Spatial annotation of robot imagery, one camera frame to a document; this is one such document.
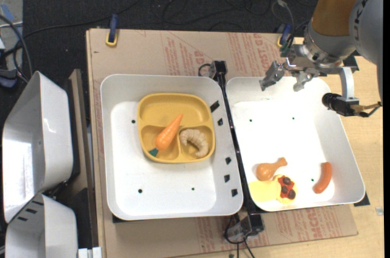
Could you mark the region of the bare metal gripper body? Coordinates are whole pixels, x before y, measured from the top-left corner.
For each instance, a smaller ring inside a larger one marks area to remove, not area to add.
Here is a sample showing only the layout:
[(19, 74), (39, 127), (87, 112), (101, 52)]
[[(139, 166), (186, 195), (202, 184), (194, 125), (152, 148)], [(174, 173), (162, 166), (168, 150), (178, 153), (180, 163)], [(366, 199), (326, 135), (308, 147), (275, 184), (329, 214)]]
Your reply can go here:
[(316, 44), (292, 44), (285, 49), (287, 70), (315, 76), (335, 74), (342, 62), (342, 51)]

